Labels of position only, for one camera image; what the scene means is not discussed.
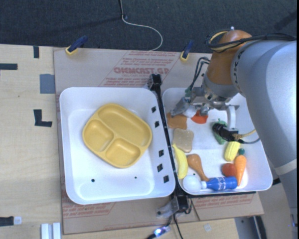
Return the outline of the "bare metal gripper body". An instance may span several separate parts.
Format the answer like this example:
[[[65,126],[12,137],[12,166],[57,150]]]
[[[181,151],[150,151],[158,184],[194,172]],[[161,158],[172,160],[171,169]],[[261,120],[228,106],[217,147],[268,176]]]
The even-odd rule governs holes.
[[[189,96],[189,103],[193,106],[222,109],[231,101],[231,97],[222,97],[211,91],[209,87],[193,87]]]

